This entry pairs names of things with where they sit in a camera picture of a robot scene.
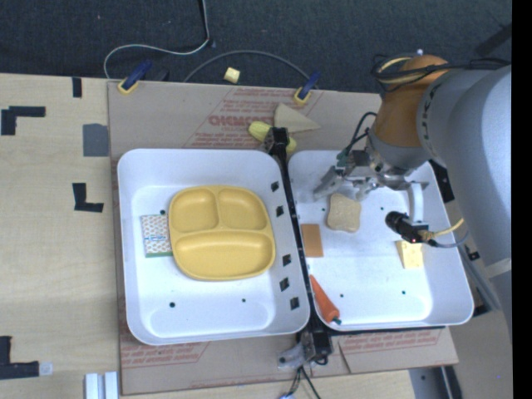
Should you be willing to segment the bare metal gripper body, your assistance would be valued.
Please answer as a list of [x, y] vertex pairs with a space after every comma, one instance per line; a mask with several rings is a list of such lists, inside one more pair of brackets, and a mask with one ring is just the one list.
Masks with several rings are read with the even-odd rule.
[[378, 187], [405, 190], [407, 177], [429, 159], [424, 149], [351, 150], [342, 156], [336, 168], [343, 170], [345, 181], [373, 178]]

